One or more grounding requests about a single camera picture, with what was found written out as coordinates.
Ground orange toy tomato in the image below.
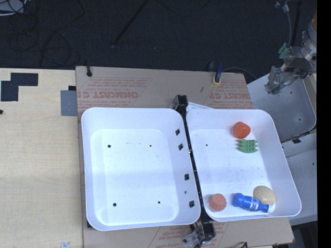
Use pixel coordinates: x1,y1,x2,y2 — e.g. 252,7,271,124
232,121,251,140

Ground thin black rod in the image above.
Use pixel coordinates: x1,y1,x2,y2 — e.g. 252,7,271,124
177,104,212,225

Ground green toy pea pods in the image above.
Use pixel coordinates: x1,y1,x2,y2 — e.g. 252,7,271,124
236,138,259,154

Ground brown cardboard board red print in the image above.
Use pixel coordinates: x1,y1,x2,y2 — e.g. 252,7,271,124
75,66,296,248

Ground black block with thin wires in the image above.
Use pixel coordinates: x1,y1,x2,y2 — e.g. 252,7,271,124
173,94,189,111
201,222,217,242

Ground white plastic tray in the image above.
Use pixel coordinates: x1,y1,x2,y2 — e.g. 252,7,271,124
81,106,202,231
185,108,303,223

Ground blue plastic bottle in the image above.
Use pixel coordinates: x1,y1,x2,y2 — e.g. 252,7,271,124
231,192,274,214

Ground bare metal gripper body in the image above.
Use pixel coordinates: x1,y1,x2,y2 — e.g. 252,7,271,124
281,44,318,79

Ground beige toy bread roll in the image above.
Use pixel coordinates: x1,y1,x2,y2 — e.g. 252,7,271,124
252,185,276,206

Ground orange fluted toy tart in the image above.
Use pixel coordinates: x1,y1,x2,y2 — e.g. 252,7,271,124
208,193,228,213

